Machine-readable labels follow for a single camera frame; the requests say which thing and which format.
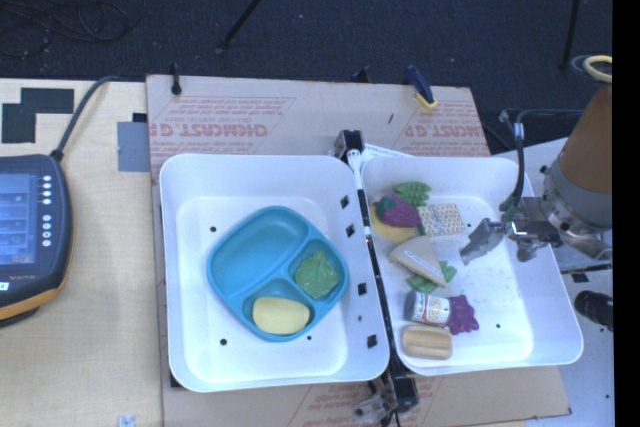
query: white plastic tray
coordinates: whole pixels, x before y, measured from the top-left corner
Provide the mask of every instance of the white plastic tray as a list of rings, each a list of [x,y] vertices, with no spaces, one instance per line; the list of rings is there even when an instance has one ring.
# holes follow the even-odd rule
[[[415,373],[562,365],[580,357],[582,334],[550,248],[521,263],[516,243],[504,239],[467,266],[459,256],[483,218],[500,219],[498,206],[516,176],[513,162],[496,157],[374,157],[364,165],[370,201],[398,183],[423,181],[432,188],[428,204],[455,203],[466,226],[458,235],[431,239],[438,258],[458,270],[446,292],[438,293],[465,294],[480,324],[478,331],[453,336],[448,360],[414,358],[402,350],[410,273],[388,260],[394,243],[374,233],[398,353]],[[346,164],[329,156],[181,154],[163,166],[160,192],[169,363],[185,388],[212,392],[366,381],[384,372],[389,345],[355,180]],[[524,195],[533,195],[528,178]],[[273,205],[291,208],[316,226],[341,252],[350,278],[342,299],[318,325],[284,343],[247,329],[217,297],[205,272],[209,252],[225,233]]]
[[[169,364],[185,388],[213,392],[366,381],[384,372],[389,344],[365,243],[353,173],[328,156],[181,154],[160,172]],[[341,253],[349,284],[303,336],[275,343],[251,332],[209,285],[217,242],[248,215],[291,208]]]
[[[401,333],[411,324],[403,307],[411,291],[411,273],[387,258],[395,243],[374,232],[374,245],[384,283],[400,359],[414,372],[441,375],[477,370],[539,365],[562,365],[582,354],[582,334],[551,249],[543,247],[528,262],[516,258],[510,239],[464,265],[459,249],[485,217],[500,220],[498,207],[513,190],[518,168],[499,157],[377,157],[364,165],[363,180],[369,202],[377,201],[401,182],[427,183],[428,205],[455,203],[466,229],[459,235],[431,238],[439,260],[447,260],[457,274],[446,289],[433,294],[465,294],[475,309],[480,328],[452,337],[453,355],[447,360],[415,358],[402,349]],[[524,195],[533,196],[525,177]]]

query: blue divided plate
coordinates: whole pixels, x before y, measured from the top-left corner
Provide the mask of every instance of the blue divided plate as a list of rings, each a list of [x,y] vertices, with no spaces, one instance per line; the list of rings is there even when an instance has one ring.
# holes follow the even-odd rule
[[[314,299],[295,281],[300,264],[322,250],[339,276],[325,295]],[[237,224],[213,248],[207,259],[207,279],[222,301],[255,334],[286,342],[309,331],[344,293],[349,272],[333,244],[303,216],[286,207],[263,208]],[[309,322],[289,335],[267,333],[253,322],[259,297],[282,297],[309,308]]]

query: toy food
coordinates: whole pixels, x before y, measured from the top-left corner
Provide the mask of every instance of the toy food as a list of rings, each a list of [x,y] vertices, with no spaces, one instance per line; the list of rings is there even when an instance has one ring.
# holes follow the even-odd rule
[[[322,249],[305,258],[295,272],[296,283],[314,299],[327,295],[340,283],[340,276]]]
[[[405,203],[409,203],[414,207],[425,206],[429,199],[427,192],[431,190],[426,183],[423,182],[403,182],[393,188],[393,192]]]
[[[449,298],[449,306],[451,312],[449,313],[449,330],[452,335],[458,333],[470,333],[480,329],[480,325],[476,320],[473,306],[469,304],[467,296],[462,294]]]
[[[402,331],[402,348],[417,358],[448,359],[453,352],[451,333],[441,327],[412,324]]]
[[[285,297],[263,296],[253,303],[253,322],[274,335],[297,333],[309,322],[311,312],[301,302]]]
[[[455,203],[417,206],[416,210],[424,226],[423,235],[457,235],[465,229]]]
[[[449,320],[449,299],[412,290],[404,303],[404,318],[431,326],[444,327]]]
[[[440,268],[442,269],[442,274],[444,274],[444,280],[449,283],[449,281],[451,281],[456,275],[458,270],[453,265],[449,265],[446,260],[440,260],[439,262]],[[407,283],[409,283],[409,286],[414,290],[424,292],[425,294],[430,294],[436,288],[438,288],[438,285],[436,283],[418,274],[414,274],[410,278],[407,278]]]
[[[389,260],[443,288],[447,286],[433,244],[427,235],[413,237],[398,244],[389,252]]]
[[[400,228],[397,226],[391,226],[384,224],[376,214],[376,208],[374,205],[369,205],[369,212],[371,213],[371,229],[378,235],[392,240],[393,242],[400,243],[415,235],[415,228]]]
[[[374,202],[374,206],[378,219],[385,224],[400,228],[415,228],[421,224],[416,208],[395,194],[386,194]]]

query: dark floor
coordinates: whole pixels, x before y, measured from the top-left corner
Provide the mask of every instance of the dark floor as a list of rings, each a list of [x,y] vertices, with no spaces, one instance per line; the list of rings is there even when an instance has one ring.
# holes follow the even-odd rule
[[[512,149],[503,109],[584,109],[612,55],[613,0],[0,0],[0,76],[143,81],[184,75],[401,83],[413,64],[473,92],[492,153]],[[531,117],[525,145],[569,135],[575,116]]]

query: brown cylinder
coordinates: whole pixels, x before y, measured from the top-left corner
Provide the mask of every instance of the brown cylinder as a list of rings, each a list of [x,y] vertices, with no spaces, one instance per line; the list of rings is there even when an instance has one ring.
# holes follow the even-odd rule
[[[607,84],[596,92],[558,155],[567,180],[605,194],[611,194],[613,185],[611,89]]]

